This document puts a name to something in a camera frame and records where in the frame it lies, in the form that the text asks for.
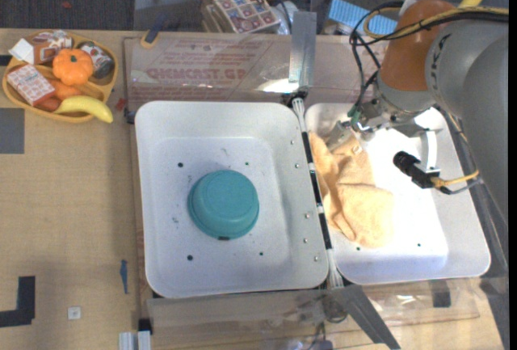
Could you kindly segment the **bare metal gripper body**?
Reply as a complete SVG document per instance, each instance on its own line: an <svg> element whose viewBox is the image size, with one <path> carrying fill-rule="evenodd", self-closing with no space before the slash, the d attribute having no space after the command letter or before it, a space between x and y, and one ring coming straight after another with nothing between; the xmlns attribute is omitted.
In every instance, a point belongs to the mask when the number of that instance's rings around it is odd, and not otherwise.
<svg viewBox="0 0 517 350"><path fill-rule="evenodd" d="M374 129L376 136L382 129L396 128L405 123L399 112L390 112L389 108L380 98L373 98L366 103L356 102L348 110L347 119L343 122L348 122L349 129L358 137L361 129L368 128Z"/></svg>

